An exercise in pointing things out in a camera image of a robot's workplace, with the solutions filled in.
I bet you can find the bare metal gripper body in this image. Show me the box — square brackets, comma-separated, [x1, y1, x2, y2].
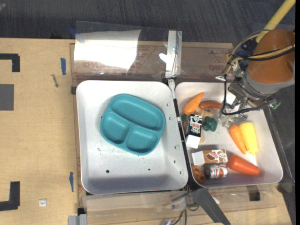
[224, 82, 278, 117]

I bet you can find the green broccoli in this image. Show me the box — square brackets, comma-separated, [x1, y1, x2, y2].
[202, 116, 218, 132]

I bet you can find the slim orange carrot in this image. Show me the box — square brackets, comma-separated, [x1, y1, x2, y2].
[229, 124, 247, 155]

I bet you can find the beige bread piece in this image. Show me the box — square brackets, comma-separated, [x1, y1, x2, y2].
[195, 107, 215, 120]

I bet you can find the yellow squeeze bottle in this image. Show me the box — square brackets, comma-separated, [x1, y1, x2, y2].
[239, 121, 259, 157]

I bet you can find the orange-brown sausage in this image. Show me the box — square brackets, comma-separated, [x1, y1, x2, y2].
[199, 100, 222, 111]

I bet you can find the white plastic tray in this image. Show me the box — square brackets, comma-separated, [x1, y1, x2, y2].
[174, 81, 284, 189]
[75, 80, 189, 195]

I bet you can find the white cow-print milk carton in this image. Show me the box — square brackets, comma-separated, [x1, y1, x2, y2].
[185, 113, 203, 149]

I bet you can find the short orange carrot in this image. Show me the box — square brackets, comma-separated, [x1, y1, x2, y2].
[183, 92, 205, 116]

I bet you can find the brown and white carton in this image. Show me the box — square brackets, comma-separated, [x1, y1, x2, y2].
[191, 149, 229, 166]

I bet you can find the thin black and white rod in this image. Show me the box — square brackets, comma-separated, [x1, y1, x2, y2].
[167, 78, 192, 188]

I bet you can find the large orange carrot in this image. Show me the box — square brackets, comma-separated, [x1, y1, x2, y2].
[226, 154, 262, 176]

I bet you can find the small red and white can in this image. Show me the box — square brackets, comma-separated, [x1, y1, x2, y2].
[203, 163, 229, 180]

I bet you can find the brown doughnut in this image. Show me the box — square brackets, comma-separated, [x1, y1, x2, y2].
[191, 165, 207, 185]

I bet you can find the blue divided plate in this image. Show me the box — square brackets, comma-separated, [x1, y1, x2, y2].
[99, 93, 166, 157]

